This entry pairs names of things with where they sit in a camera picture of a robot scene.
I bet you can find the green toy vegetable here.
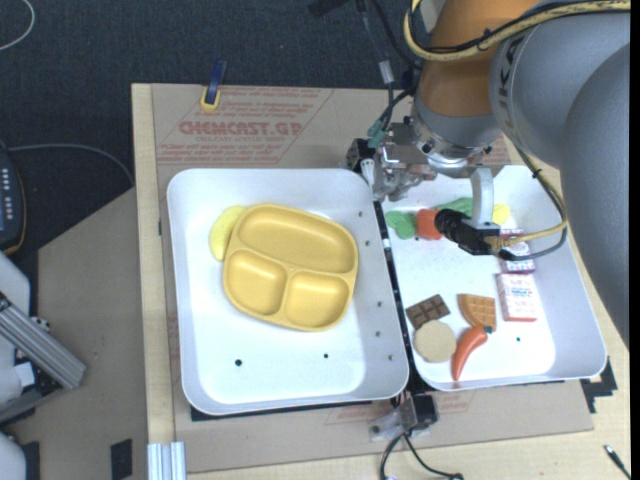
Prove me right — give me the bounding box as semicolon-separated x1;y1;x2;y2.
432;196;475;218

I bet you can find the brown chocolate bar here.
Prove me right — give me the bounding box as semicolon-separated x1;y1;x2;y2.
404;293;452;330

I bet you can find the pink and white carton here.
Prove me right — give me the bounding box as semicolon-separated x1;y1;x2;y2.
495;271;539;323
498;227;537;275

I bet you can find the orange-brown waffle slice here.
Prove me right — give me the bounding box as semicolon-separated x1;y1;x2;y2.
456;293;498;333

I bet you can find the yellow banana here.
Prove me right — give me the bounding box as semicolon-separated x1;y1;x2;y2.
208;205;247;263

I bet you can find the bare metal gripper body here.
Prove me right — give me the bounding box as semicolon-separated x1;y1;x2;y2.
377;121;497;180

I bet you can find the white plastic tray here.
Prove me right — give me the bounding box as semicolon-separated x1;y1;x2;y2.
165;167;411;416
372;163;609;392

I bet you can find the black cylinder on white bracket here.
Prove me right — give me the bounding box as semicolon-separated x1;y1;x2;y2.
433;167;504;258

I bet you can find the thin black and white rod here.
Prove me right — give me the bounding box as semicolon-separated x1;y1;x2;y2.
372;200;417;395

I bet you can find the yellow divided plate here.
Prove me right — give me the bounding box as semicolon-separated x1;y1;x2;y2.
220;202;361;333

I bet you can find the brown cardboard board red print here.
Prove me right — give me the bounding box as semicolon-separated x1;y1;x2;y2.
149;83;596;474

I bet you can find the green toy lettuce leaf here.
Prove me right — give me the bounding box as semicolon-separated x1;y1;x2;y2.
384;209;419;241

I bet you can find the orange carrot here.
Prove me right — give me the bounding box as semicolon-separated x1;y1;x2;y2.
450;324;489;383

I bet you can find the round beige biscuit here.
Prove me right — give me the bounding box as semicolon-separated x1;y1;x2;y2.
412;320;458;365

